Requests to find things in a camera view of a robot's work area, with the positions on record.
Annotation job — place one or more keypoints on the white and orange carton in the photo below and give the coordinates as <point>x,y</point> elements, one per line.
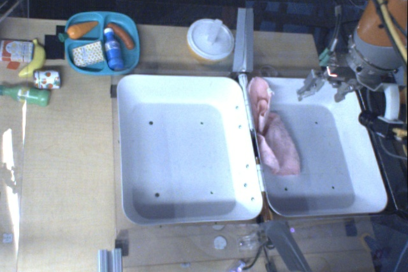
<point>16,51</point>

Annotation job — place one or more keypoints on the yellow patterned packet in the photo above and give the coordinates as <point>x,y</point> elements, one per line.
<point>87,54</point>

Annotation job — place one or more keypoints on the black cylinder on white bracket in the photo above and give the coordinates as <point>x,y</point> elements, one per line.
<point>390,105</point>

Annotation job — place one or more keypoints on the white plastic tray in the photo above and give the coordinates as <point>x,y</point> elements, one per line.
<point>331,149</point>
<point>188,149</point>

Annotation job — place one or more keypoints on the yellow banana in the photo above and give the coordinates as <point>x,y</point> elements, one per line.
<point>36,60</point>

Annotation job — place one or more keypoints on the clear plastic bottle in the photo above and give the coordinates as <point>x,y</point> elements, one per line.
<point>248,241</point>

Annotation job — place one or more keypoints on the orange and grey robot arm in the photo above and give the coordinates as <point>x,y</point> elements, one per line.
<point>390,9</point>

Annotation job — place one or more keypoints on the orange carrot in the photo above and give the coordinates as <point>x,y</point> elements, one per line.
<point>81,30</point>

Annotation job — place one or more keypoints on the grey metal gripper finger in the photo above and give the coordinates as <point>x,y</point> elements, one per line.
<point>342,91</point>
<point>310,83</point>

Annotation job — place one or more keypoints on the pink cloth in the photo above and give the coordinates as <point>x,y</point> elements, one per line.
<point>279,143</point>

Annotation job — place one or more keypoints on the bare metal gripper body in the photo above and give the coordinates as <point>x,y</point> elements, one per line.
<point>354,74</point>

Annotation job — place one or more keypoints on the blue divided plate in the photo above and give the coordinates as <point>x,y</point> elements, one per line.
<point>130,63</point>

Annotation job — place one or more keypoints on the yellow bowl with white lid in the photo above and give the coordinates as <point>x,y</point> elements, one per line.
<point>208,39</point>

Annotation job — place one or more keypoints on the white can with orange print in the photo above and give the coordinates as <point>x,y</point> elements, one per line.
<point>46,79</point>

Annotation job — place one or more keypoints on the green bottle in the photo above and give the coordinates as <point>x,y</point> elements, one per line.
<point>32,95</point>

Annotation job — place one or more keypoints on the brown sausage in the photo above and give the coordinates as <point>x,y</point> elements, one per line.
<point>122,35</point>

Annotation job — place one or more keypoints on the blue bottle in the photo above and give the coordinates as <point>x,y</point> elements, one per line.
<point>112,49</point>

